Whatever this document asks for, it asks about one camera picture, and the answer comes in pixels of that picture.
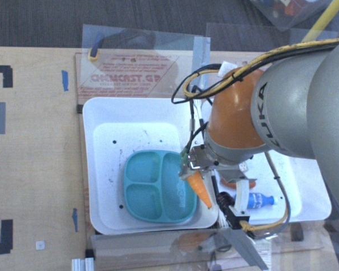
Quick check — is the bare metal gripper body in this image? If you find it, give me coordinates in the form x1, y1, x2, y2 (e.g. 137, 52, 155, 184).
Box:
185, 143, 220, 173

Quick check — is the orange carrot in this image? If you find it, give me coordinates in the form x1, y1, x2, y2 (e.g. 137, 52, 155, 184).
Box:
186, 170, 213, 209

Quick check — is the white plastic tray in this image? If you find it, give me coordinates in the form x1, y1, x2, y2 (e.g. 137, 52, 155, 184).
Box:
82, 97, 219, 235
199, 102, 333, 226

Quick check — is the brown cardboard board red print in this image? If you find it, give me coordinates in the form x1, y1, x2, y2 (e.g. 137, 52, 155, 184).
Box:
75, 51, 328, 261

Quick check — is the teal divided plate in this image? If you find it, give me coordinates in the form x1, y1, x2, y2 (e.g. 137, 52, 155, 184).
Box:
123, 149, 198, 224

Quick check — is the orange sausage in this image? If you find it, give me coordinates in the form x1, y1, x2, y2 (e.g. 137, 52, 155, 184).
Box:
220, 177, 257, 189

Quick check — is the blue bottle with white cap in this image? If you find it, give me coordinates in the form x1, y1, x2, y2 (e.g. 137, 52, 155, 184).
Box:
233, 192, 279, 210

